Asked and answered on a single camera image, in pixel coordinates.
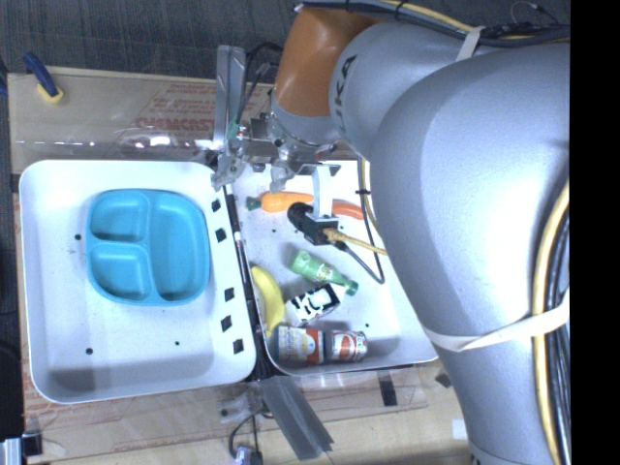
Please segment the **bottle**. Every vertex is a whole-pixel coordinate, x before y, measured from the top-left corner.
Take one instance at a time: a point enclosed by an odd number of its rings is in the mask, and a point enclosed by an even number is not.
[[[291,263],[291,270],[301,274],[315,283],[334,283],[347,288],[347,295],[353,296],[357,292],[356,281],[347,279],[333,265],[312,257],[305,250],[299,250]]]

